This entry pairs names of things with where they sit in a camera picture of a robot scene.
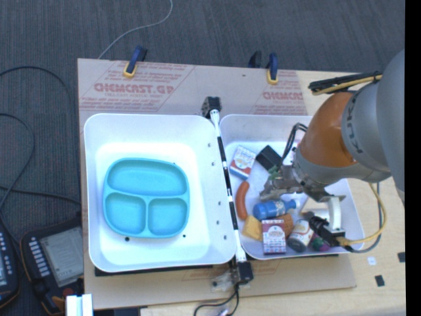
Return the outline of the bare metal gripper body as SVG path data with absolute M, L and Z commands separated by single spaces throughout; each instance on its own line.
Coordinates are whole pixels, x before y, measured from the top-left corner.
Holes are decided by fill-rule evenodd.
M 335 196 L 326 191 L 327 184 L 319 183 L 303 173 L 301 169 L 293 165 L 282 165 L 279 170 L 278 190 L 281 194 L 306 194 L 316 202 L 327 202 L 330 198 L 338 198 L 343 201 L 346 196 Z

